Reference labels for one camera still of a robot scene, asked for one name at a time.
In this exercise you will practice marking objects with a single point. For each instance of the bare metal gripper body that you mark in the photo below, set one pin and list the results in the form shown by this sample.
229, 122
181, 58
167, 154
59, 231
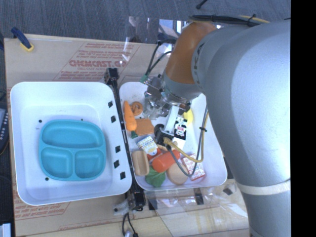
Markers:
158, 92

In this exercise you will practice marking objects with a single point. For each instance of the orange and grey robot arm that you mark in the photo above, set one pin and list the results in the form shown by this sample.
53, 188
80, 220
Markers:
242, 102

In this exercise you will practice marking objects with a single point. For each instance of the brown pretzel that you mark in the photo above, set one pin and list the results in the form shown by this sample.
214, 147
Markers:
137, 107

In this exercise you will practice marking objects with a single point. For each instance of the orange bread slice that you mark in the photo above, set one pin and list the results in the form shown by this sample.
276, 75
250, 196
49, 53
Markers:
144, 127

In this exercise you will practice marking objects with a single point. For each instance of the orange carrot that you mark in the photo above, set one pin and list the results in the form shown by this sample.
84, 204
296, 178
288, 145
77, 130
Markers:
129, 118

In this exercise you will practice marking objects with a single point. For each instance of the cow print milk carton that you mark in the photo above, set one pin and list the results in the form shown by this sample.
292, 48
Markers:
180, 130

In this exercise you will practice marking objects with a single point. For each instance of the thin black rod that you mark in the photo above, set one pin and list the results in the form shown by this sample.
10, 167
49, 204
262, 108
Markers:
122, 127

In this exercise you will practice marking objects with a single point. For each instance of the yellow and white carton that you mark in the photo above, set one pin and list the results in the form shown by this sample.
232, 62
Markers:
147, 144

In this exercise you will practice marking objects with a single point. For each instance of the tan bread slice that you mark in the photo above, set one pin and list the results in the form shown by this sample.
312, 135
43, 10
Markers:
140, 165

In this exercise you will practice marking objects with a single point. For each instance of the tan bread roll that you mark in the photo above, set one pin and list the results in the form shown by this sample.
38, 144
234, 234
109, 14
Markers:
175, 174

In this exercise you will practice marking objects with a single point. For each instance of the green broccoli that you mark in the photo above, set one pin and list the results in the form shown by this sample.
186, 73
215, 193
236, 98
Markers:
155, 178

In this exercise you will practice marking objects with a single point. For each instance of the red and white packet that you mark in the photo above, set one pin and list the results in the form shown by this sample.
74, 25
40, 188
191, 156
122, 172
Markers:
197, 171

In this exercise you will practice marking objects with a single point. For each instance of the white plastic tray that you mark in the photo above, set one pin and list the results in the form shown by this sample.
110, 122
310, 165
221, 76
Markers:
212, 171
29, 181

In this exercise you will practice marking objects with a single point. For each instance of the blue divided plate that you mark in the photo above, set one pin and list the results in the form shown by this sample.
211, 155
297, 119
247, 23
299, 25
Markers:
71, 137

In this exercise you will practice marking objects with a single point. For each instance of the brown cardboard board red print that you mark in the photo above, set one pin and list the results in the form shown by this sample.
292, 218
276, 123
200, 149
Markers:
61, 58

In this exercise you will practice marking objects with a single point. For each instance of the black cylinder on white bracket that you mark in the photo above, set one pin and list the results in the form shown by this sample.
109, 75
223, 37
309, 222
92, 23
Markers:
172, 118

